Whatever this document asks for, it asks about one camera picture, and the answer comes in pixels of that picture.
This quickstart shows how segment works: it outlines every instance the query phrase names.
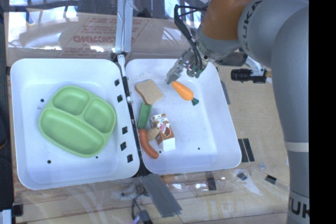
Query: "white plastic tray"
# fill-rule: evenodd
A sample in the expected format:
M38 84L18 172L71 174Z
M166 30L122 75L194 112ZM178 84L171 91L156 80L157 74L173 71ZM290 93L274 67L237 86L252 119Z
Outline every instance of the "white plastic tray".
M128 178L138 171L138 151L116 64L101 59L22 59L13 64L10 75L17 172L23 185L30 189L64 187ZM67 152L38 129L44 105L66 85L83 87L116 110L116 127L97 156Z
M175 134L175 150L161 151L157 159L142 151L145 166L159 175L236 167L242 153L215 66L209 63L198 79L190 78L185 71L178 79L199 100L193 106L164 82L175 62L175 59L136 59L126 65L136 120L143 100L135 85L152 79L163 92L163 98L153 105L151 115L166 113ZM160 151L155 140L150 144Z

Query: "toy bread slice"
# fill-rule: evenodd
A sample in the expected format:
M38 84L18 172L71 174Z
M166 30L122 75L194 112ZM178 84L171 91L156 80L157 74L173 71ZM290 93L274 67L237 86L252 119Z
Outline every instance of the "toy bread slice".
M135 89L141 95L143 101L148 105L153 105L156 101L163 97L163 93L151 79L139 82L135 85Z

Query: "green tray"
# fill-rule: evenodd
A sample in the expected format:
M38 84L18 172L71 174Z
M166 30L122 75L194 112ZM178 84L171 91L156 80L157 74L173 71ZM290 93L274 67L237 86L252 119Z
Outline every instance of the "green tray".
M113 106L78 86L59 89L43 109L38 125L57 146L91 157L107 144L117 122Z

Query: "hot dog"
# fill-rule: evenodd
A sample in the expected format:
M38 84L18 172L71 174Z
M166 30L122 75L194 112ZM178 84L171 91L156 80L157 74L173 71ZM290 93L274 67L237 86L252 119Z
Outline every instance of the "hot dog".
M146 136L146 130L145 129L139 129L139 139L140 144L143 148L143 150L153 159L157 159L159 157L158 152L152 148L152 146L149 144L147 136Z

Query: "chocolate milk carton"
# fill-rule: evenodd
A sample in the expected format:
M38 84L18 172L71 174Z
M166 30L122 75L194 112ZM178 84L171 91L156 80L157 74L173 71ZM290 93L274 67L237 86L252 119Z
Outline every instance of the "chocolate milk carton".
M175 136L165 113L151 116L150 124L160 129L156 141L163 151L175 149Z

